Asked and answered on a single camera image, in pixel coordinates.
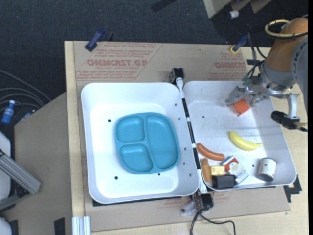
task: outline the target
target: blue divided plate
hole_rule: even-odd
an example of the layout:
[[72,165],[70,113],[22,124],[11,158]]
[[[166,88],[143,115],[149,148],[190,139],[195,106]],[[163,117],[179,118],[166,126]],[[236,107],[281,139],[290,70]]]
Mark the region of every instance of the blue divided plate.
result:
[[180,159],[172,122],[160,113],[138,113],[122,117],[115,125],[115,142],[125,169],[135,174],[164,172]]

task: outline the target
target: sausage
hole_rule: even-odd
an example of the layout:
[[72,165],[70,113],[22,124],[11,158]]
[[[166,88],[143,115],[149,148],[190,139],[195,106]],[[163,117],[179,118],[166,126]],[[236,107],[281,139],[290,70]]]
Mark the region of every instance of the sausage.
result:
[[207,148],[205,148],[201,143],[197,143],[197,150],[202,155],[204,155],[205,157],[212,159],[212,160],[223,161],[225,159],[224,154],[210,151]]

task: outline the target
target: blue bottle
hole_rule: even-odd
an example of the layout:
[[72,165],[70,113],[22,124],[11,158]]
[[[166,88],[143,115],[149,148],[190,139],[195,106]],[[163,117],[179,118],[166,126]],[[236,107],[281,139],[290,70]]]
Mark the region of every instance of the blue bottle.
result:
[[14,114],[14,105],[15,105],[15,101],[14,100],[10,100],[9,106],[6,107],[6,109],[3,112],[3,117],[1,119],[1,124],[7,125],[11,121],[11,119],[13,117],[13,114]]

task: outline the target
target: orange sausage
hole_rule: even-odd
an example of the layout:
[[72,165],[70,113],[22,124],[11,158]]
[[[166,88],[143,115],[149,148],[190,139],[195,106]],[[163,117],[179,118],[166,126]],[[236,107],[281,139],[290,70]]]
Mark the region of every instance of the orange sausage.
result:
[[225,159],[224,154],[222,153],[215,153],[213,151],[208,150],[205,148],[201,143],[197,143],[197,150],[204,155],[205,157],[212,159],[212,160],[218,160],[223,161]]

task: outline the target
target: yellow banana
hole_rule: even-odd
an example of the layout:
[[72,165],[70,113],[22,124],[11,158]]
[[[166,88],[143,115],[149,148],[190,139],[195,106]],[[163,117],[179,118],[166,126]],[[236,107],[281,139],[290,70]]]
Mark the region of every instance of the yellow banana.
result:
[[240,137],[235,131],[229,132],[230,139],[232,142],[240,149],[245,151],[253,151],[257,147],[263,146],[262,143],[253,143],[249,142],[247,140],[244,140],[242,137]]

